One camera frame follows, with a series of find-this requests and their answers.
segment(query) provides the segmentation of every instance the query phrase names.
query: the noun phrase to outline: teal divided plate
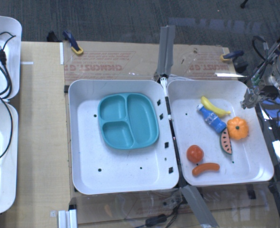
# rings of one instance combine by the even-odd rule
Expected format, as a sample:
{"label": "teal divided plate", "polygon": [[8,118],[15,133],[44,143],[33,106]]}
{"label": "teal divided plate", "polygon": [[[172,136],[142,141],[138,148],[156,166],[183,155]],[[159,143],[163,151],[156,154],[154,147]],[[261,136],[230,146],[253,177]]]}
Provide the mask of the teal divided plate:
{"label": "teal divided plate", "polygon": [[148,147],[159,136],[154,107],[143,94],[122,93],[103,98],[98,118],[103,139],[115,149]]}

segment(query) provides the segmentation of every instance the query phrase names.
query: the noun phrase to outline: metal bracket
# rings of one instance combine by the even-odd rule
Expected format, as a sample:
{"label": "metal bracket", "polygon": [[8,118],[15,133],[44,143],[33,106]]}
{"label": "metal bracket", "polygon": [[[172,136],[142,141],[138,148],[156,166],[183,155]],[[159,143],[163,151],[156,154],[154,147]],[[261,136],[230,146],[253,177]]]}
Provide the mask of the metal bracket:
{"label": "metal bracket", "polygon": [[202,228],[218,228],[219,225],[208,209],[197,187],[187,185],[181,188],[184,198],[195,214]]}
{"label": "metal bracket", "polygon": [[58,228],[78,228],[77,210],[58,211]]}
{"label": "metal bracket", "polygon": [[173,47],[175,31],[176,27],[174,25],[161,27],[157,76],[168,77],[170,75],[171,67],[174,64]]}

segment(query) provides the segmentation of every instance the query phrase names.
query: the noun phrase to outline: toy watermelon slice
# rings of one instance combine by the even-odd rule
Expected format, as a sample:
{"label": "toy watermelon slice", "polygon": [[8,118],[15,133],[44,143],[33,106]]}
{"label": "toy watermelon slice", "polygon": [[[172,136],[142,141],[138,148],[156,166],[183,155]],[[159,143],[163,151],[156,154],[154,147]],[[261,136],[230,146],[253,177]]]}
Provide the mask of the toy watermelon slice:
{"label": "toy watermelon slice", "polygon": [[232,145],[227,128],[225,128],[221,133],[220,145],[224,152],[232,154]]}

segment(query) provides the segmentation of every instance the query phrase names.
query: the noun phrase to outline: toy sausage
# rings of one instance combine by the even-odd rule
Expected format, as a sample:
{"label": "toy sausage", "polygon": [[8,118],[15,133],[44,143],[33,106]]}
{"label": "toy sausage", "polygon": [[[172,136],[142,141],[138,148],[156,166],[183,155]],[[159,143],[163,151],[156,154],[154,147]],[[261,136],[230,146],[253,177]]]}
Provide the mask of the toy sausage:
{"label": "toy sausage", "polygon": [[194,176],[197,176],[204,171],[218,171],[219,169],[220,169],[220,165],[218,165],[217,163],[203,163],[196,166],[193,169],[192,174]]}

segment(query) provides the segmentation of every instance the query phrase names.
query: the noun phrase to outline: gray carpet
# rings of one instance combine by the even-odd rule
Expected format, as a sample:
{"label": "gray carpet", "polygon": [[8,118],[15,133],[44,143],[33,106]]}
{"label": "gray carpet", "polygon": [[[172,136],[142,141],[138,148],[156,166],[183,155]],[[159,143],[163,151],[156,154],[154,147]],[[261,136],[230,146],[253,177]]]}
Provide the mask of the gray carpet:
{"label": "gray carpet", "polygon": [[59,39],[159,43],[161,26],[176,25],[177,44],[221,45],[243,50],[250,68],[260,63],[251,40],[271,46],[280,36],[280,0],[0,0],[0,15],[22,24],[23,41]]}

